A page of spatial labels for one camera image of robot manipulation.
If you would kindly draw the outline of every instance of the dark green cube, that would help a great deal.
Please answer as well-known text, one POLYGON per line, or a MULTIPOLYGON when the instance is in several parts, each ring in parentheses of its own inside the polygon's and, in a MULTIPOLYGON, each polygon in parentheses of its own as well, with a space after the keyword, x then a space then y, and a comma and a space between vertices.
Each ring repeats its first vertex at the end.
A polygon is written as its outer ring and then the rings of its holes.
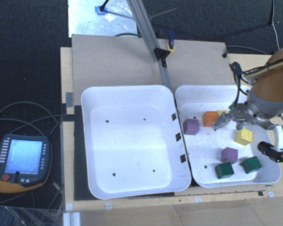
POLYGON ((262 167, 261 163, 259 162, 259 160, 256 156, 245 159, 242 162, 242 166, 243 166, 246 173, 258 170, 259 168, 262 167))
POLYGON ((234 174, 232 164, 230 162, 221 163, 215 167, 218 179, 228 178, 234 174))

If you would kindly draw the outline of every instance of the orange block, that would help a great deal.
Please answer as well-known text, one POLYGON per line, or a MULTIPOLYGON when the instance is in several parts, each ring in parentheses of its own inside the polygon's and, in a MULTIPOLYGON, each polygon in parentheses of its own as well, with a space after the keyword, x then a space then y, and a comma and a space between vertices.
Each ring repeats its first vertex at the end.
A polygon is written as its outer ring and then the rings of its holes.
POLYGON ((203 126, 213 127, 213 123, 216 123, 218 119, 218 113, 216 111, 207 111, 202 116, 203 126))

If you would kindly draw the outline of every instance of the white plastic tray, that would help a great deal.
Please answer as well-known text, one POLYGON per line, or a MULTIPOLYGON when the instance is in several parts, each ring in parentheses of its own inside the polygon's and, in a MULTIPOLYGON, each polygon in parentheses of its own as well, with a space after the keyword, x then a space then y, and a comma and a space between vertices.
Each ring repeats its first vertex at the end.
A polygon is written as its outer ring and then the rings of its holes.
POLYGON ((81 101, 88 184, 95 197, 175 192, 190 185, 168 88, 92 87, 83 92, 81 101))
MULTIPOLYGON (((175 97, 181 123, 194 117, 199 122, 199 132, 194 136, 184 135, 184 140, 193 178, 202 187, 274 183, 281 176, 279 164, 262 155, 257 149, 261 141, 270 143, 268 132, 260 126, 246 126, 246 129, 253 132, 252 142, 247 146, 234 141, 237 130, 236 123, 233 121, 217 131, 203 126, 201 117, 205 111, 228 110, 236 94, 236 86, 184 85, 176 90, 175 97), (215 166, 221 163, 221 151, 227 146, 238 150, 238 161, 233 164, 234 174, 231 177, 218 179, 215 166), (262 168, 246 174, 239 164, 252 156, 258 157, 262 168)), ((246 101, 246 96, 240 93, 239 102, 244 101, 246 101)))

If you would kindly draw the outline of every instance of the red emergency stop button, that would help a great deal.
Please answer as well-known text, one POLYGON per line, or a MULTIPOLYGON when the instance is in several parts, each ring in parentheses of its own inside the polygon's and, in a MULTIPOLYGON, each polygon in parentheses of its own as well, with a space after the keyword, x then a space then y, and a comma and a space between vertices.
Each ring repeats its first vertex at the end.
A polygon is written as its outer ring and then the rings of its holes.
POLYGON ((8 181, 10 180, 9 174, 3 174, 3 175, 1 176, 1 180, 2 180, 3 182, 8 182, 8 181))

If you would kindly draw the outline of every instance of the purple cube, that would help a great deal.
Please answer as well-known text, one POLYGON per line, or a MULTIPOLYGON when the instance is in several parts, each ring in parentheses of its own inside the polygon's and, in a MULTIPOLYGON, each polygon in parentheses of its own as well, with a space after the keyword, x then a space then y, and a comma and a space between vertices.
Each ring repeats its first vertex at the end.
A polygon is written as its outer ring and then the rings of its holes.
POLYGON ((234 164, 236 161, 238 161, 238 150, 230 147, 223 149, 221 152, 221 161, 234 164))
POLYGON ((199 131, 198 120, 186 119, 183 123, 183 133, 186 135, 195 135, 199 131))

